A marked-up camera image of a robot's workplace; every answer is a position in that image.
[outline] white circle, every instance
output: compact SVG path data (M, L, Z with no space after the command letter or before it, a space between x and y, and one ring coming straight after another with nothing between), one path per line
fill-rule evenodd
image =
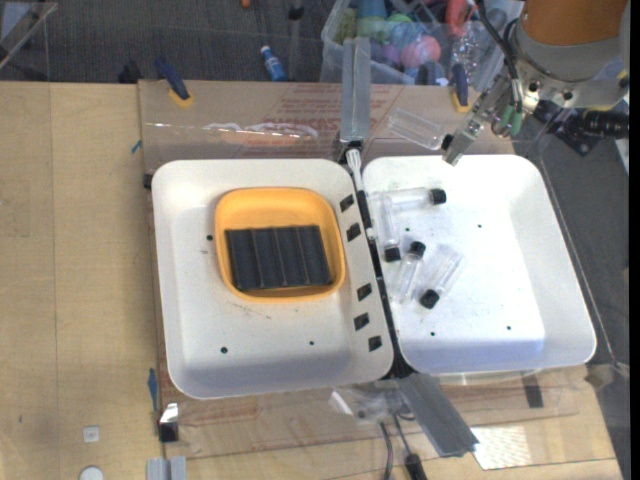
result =
M88 466L80 471L80 476L78 480L103 480L104 475L102 471L97 466Z

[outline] gray floor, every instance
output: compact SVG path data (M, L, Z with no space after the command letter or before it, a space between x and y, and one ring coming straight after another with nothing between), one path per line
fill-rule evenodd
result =
M0 0L35 1L35 0ZM287 63L291 0L50 0L58 2L48 26L49 74L53 81L114 83L135 60L156 78L163 55L185 78L268 80L259 49L271 44ZM335 0L305 0L300 69L296 79L317 81L322 61L320 32ZM46 70L34 42L22 62ZM33 78L7 67L0 78ZM576 262L585 273L587 302L598 336L591 361L594 384L625 478L631 477L629 365L629 178L612 142L582 157L551 138L542 158L562 209Z

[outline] wooden table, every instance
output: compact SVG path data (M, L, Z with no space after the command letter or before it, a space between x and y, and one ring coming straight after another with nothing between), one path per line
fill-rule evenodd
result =
M140 139L135 86L0 83L2 480L75 479L89 465L143 479L163 456L147 386L158 350ZM427 461L429 478L621 478L593 390L571 375L578 414L525 424L545 464L483 471L468 454ZM314 448L328 469L363 449L384 467L381 440ZM189 479L307 478L291 464L309 453L190 460Z

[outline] pink ball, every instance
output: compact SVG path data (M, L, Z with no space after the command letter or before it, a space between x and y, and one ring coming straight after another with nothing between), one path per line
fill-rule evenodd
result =
M440 43L435 38L422 36L418 41L405 46L400 58L406 67L417 68L430 60L437 62L440 53Z

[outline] blue bottle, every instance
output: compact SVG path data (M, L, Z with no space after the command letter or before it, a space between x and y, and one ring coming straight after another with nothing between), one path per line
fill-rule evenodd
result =
M260 53L262 54L264 65L267 68L269 75L271 75L271 80L273 82L286 82L289 80L280 60L278 60L278 57L273 55L269 46L263 46L260 49Z

